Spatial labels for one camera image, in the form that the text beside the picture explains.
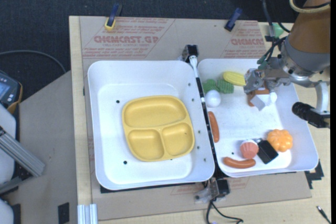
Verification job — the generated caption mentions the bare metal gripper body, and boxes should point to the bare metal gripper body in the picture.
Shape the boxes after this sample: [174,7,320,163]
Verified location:
[260,57,318,88]

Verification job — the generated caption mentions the yellow corn cob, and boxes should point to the yellow corn cob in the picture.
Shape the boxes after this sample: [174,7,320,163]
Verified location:
[223,71,247,87]

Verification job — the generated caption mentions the white carton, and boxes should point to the white carton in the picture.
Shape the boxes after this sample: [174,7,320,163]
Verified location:
[249,91,278,112]

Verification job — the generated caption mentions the green textured toy vegetable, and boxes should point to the green textured toy vegetable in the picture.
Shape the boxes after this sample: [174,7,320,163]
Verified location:
[216,78,235,94]

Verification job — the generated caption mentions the white plastic tray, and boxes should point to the white plastic tray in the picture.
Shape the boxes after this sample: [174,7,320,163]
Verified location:
[196,58,320,179]
[87,60,216,191]

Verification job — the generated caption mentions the green broccoli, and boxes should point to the green broccoli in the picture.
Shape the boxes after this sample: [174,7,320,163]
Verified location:
[202,79,218,93]

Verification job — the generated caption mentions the white egg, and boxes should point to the white egg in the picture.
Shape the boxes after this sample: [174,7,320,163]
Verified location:
[204,89,222,108]

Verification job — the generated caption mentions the thin black and white rod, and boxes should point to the thin black and white rod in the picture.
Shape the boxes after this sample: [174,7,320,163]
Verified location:
[189,55,219,179]

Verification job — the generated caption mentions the orange sausage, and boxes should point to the orange sausage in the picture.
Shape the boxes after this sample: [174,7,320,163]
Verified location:
[207,111,221,143]
[223,156,257,169]

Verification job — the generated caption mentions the orange pumpkin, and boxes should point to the orange pumpkin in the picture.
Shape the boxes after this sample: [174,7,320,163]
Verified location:
[266,129,293,153]

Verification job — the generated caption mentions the black rectangular packet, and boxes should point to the black rectangular packet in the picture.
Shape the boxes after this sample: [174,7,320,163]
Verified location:
[256,140,279,165]

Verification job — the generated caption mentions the yellow divided plate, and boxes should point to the yellow divided plate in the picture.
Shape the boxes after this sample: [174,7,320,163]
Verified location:
[121,94,196,163]

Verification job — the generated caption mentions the brown cardboard board, red print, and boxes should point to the brown cardboard board, red print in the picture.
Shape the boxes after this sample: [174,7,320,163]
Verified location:
[78,16,313,221]

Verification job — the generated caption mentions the brown ring-shaped toy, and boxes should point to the brown ring-shaped toy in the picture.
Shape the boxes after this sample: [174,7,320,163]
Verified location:
[246,87,270,108]

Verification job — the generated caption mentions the black cylinder on white bracket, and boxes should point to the black cylinder on white bracket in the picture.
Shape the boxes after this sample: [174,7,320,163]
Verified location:
[291,80,331,130]

